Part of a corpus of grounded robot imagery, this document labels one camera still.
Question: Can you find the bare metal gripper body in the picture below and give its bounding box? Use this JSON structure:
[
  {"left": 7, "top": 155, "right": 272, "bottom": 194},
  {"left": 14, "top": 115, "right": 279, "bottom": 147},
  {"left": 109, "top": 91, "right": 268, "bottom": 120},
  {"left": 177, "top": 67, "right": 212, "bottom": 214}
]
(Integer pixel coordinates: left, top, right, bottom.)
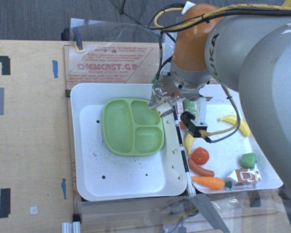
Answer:
[{"left": 154, "top": 73, "right": 186, "bottom": 102}]

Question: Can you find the red and white packet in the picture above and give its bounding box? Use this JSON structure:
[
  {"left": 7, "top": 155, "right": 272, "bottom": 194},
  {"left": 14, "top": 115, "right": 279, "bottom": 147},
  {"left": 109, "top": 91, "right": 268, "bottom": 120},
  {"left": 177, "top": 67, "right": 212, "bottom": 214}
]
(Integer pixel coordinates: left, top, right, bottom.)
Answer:
[{"left": 175, "top": 100, "right": 186, "bottom": 130}]

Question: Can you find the green can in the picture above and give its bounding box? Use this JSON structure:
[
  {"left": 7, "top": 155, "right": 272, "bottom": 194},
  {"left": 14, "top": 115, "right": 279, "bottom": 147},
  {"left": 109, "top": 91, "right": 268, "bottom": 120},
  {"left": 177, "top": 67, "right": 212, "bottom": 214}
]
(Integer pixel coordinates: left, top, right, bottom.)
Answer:
[{"left": 183, "top": 99, "right": 198, "bottom": 118}]

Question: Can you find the yellow banana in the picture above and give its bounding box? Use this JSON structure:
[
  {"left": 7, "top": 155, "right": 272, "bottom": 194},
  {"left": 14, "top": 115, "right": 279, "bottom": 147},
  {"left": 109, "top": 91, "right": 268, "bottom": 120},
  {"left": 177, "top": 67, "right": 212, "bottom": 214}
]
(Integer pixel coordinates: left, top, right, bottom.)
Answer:
[
  {"left": 218, "top": 114, "right": 251, "bottom": 137},
  {"left": 184, "top": 132, "right": 197, "bottom": 156}
]

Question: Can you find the thin black and white rod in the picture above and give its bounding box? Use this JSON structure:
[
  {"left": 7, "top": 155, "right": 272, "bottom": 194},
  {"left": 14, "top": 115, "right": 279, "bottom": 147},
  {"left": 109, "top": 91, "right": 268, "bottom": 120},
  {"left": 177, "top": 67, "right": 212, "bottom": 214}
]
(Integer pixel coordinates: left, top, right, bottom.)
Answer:
[{"left": 171, "top": 103, "right": 197, "bottom": 196}]

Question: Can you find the green divided plate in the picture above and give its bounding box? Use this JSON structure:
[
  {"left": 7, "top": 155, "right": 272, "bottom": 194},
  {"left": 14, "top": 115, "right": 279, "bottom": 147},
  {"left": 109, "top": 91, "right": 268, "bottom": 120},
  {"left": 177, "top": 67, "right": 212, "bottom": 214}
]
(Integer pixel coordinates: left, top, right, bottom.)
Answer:
[{"left": 102, "top": 98, "right": 165, "bottom": 157}]

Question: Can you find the red tomato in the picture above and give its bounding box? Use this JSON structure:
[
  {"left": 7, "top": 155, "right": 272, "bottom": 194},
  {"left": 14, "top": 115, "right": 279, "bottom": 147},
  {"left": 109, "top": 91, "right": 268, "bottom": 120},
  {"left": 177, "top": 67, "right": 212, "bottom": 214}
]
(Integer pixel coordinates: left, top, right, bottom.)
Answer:
[{"left": 190, "top": 147, "right": 210, "bottom": 166}]

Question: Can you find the brown cardboard board, red print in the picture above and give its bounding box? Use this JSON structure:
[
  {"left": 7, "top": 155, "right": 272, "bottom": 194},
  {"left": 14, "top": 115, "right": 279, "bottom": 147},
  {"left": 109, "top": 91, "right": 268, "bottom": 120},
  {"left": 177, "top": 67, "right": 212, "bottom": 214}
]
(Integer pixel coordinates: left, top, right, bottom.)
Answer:
[{"left": 64, "top": 44, "right": 177, "bottom": 217}]

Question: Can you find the orange-red sausage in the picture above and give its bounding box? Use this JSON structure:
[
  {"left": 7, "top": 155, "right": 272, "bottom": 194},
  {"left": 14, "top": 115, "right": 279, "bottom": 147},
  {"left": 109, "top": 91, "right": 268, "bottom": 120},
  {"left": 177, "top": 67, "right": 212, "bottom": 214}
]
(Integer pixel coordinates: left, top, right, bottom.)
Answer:
[{"left": 187, "top": 157, "right": 215, "bottom": 178}]

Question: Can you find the white plastic tray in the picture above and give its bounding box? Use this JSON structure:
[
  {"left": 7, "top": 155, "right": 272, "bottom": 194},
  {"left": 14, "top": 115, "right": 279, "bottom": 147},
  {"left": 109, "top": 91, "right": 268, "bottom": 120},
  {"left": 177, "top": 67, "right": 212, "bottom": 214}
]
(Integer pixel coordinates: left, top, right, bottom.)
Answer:
[
  {"left": 69, "top": 83, "right": 188, "bottom": 202},
  {"left": 176, "top": 83, "right": 284, "bottom": 195}
]

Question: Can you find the orange carrot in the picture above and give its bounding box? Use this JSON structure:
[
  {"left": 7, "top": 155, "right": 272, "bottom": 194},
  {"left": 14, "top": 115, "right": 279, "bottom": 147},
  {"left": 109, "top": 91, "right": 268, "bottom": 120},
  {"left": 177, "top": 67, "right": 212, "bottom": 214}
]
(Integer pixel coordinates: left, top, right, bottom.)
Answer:
[{"left": 191, "top": 176, "right": 233, "bottom": 190}]

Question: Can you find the green pepper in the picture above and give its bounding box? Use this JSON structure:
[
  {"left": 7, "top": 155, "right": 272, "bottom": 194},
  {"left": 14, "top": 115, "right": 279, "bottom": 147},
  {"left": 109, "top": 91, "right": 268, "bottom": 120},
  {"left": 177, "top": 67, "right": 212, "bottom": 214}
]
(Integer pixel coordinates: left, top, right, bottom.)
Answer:
[{"left": 240, "top": 152, "right": 257, "bottom": 169}]

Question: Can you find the white and brown carton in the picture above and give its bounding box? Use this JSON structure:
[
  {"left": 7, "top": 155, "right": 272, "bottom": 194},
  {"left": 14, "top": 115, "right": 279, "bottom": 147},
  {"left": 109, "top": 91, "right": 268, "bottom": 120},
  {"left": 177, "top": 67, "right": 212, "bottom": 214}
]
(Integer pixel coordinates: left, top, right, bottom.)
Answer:
[{"left": 226, "top": 165, "right": 262, "bottom": 187}]

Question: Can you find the black cylinder on white bracket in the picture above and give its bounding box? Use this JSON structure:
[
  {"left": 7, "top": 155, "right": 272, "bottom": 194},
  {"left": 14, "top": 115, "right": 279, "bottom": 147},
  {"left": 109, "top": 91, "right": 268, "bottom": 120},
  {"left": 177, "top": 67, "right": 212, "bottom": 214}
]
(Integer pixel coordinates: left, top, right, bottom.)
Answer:
[{"left": 180, "top": 96, "right": 208, "bottom": 138}]

